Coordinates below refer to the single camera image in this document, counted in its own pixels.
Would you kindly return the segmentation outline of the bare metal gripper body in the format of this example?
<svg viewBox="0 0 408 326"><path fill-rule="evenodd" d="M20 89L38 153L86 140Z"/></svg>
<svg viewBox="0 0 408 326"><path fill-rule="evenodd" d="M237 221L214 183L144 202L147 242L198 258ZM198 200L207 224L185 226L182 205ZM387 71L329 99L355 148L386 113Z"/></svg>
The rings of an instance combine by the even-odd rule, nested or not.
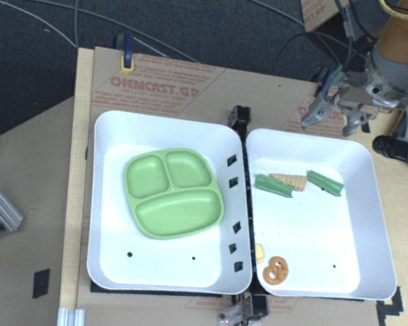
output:
<svg viewBox="0 0 408 326"><path fill-rule="evenodd" d="M361 73L345 73L335 96L340 109L369 114L376 114L379 109L402 110L408 106L408 91L395 87L372 67Z"/></svg>

